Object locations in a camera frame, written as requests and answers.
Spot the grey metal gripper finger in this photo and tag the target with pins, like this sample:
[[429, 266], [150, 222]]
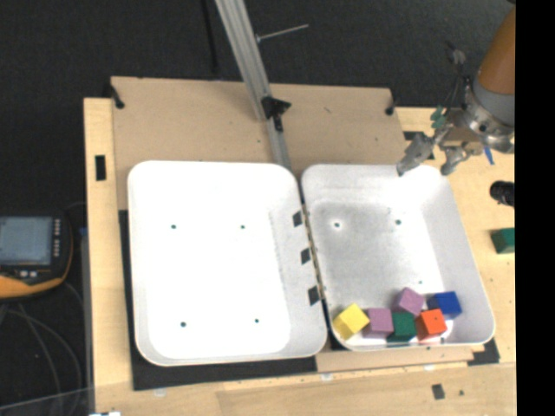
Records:
[[417, 150], [454, 156]]

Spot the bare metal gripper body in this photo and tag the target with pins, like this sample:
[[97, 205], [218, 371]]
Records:
[[485, 130]]

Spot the green cube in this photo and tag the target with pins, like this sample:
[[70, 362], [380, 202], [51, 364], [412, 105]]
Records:
[[403, 325], [505, 240]]

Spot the white plastic tray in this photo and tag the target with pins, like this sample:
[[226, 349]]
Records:
[[217, 267], [373, 249]]

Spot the blue cube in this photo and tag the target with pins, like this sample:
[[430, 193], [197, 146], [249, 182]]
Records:
[[446, 303]]

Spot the purple cube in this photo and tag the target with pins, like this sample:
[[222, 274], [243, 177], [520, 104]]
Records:
[[380, 321], [409, 301]]

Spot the orange cube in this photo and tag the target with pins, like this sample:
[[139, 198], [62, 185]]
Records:
[[431, 323]]

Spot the yellow cube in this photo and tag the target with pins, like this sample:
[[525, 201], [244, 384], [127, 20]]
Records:
[[350, 320]]

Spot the brown flat board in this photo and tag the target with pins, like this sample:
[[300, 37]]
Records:
[[195, 119]]

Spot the black cylinder on white bracket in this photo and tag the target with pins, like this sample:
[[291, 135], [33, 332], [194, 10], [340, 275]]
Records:
[[503, 192]]

